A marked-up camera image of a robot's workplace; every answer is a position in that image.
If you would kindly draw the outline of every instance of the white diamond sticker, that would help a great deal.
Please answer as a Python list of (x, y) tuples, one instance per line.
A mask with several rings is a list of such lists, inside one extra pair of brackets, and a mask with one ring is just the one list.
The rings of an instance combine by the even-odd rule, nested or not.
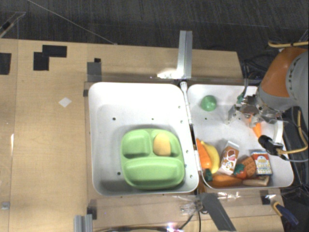
[(67, 107), (71, 102), (72, 101), (69, 98), (65, 97), (61, 101), (59, 101), (59, 104), (63, 107)]

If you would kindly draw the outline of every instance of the green divided tray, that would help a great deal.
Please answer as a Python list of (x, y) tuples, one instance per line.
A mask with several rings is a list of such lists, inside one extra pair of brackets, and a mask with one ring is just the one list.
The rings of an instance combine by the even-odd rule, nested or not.
[[(169, 138), (171, 155), (153, 152), (154, 138), (163, 133)], [(121, 141), (121, 166), (126, 182), (143, 190), (168, 189), (184, 178), (183, 152), (178, 138), (167, 130), (139, 129), (127, 132)]]

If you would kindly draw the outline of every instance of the yellow banana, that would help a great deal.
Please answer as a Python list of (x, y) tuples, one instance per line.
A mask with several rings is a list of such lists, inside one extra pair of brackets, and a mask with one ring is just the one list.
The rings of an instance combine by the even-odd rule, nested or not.
[(204, 148), (206, 149), (211, 159), (212, 167), (210, 168), (210, 170), (211, 170), (211, 173), (214, 174), (215, 172), (218, 171), (220, 167), (220, 157), (219, 157), (218, 151), (214, 146), (209, 145), (203, 141), (201, 141), (201, 144), (204, 146)]

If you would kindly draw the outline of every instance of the white plastic tray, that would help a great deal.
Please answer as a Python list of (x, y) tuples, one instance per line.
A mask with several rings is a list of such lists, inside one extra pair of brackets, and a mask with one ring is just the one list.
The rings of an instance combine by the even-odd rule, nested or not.
[[(93, 185), (101, 195), (191, 192), (197, 164), (181, 90), (171, 84), (96, 83), (89, 90)], [(158, 128), (174, 133), (182, 147), (185, 178), (176, 188), (142, 191), (123, 177), (120, 145), (125, 133)]]
[[(229, 125), (225, 124), (229, 109), (235, 104), (237, 96), (243, 89), (243, 86), (225, 85), (192, 85), (188, 89), (195, 137), (215, 146), (219, 155), (221, 155), (228, 140), (239, 145), (239, 158), (243, 155), (249, 156), (249, 150), (263, 149), (253, 130), (249, 128), (247, 119), (242, 118), (242, 120), (236, 120)], [(255, 92), (256, 87), (248, 87), (248, 95), (253, 95)], [(212, 112), (206, 112), (200, 107), (200, 102), (206, 95), (213, 95), (217, 99), (217, 108)], [(263, 122), (261, 126), (262, 134), (273, 138), (274, 125)], [(277, 156), (269, 156), (269, 158), (273, 175), (267, 188), (280, 188), (291, 185), (294, 179), (291, 164)], [(238, 186), (228, 189), (242, 188), (249, 189), (251, 187)]]

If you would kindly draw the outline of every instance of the dark background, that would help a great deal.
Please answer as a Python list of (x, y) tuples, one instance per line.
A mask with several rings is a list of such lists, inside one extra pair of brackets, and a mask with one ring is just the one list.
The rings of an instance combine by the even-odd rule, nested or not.
[[(309, 0), (31, 1), (117, 44), (178, 47), (179, 31), (191, 30), (194, 49), (236, 51), (257, 80), (278, 53), (267, 47), (268, 40), (297, 42), (309, 27)], [(42, 7), (27, 0), (0, 0), (1, 25), (14, 12), (26, 12), (5, 38), (108, 44)], [(308, 164), (298, 164), (297, 169), (294, 185), (282, 194), (301, 221), (292, 231), (305, 231)]]

